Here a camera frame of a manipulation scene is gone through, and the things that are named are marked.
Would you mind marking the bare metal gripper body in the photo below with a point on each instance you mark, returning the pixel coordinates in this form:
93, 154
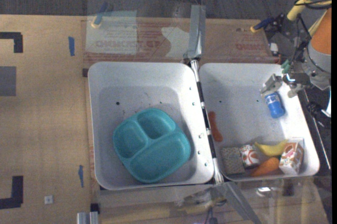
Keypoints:
300, 78

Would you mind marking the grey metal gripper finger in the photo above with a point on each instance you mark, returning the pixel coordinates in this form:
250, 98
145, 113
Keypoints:
268, 89
273, 80

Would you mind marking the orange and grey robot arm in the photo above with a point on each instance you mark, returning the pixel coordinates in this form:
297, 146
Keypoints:
321, 38

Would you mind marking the blue plastic bottle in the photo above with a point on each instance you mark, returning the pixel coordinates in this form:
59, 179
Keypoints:
275, 107

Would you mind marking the white plastic tray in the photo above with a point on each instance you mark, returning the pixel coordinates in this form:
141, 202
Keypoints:
237, 91
147, 78

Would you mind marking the yellow banana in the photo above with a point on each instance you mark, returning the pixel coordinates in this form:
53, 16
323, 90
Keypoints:
271, 149

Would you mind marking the brown cardboard board red print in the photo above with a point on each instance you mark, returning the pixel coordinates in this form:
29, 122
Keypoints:
226, 41

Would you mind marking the red toy sausage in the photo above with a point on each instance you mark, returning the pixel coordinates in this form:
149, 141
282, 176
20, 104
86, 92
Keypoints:
216, 129

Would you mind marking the thin black and white rod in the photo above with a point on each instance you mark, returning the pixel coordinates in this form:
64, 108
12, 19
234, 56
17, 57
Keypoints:
201, 96

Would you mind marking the red and white can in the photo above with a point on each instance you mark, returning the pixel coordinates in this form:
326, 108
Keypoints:
249, 156

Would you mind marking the white and orange carton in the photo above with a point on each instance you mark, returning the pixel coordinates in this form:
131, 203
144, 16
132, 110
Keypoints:
291, 158

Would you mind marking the orange carrot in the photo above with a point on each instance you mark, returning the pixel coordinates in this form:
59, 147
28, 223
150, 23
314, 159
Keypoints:
266, 168

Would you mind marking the teal divided plate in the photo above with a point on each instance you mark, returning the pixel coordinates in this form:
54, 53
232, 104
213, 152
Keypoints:
155, 154

